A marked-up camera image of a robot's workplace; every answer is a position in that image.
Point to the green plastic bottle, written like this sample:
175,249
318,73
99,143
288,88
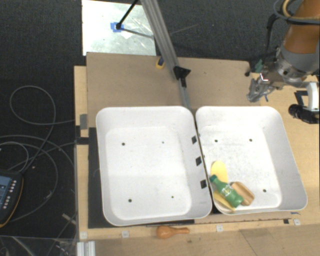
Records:
231,193

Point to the brown hot dog bun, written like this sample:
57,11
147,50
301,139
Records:
246,193

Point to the brown cardboard board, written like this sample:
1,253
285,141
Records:
130,80

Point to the black cylinder on white bracket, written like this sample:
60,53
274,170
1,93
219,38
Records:
303,111

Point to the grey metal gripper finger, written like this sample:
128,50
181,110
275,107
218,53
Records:
265,93
253,91

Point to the brown chicken drumstick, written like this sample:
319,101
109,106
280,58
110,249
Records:
166,232

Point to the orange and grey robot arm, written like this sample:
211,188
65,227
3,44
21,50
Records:
301,37

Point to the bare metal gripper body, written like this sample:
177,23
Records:
280,75

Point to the white plastic tray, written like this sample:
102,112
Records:
147,165
245,155

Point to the yellow banana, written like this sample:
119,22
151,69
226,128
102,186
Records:
219,169

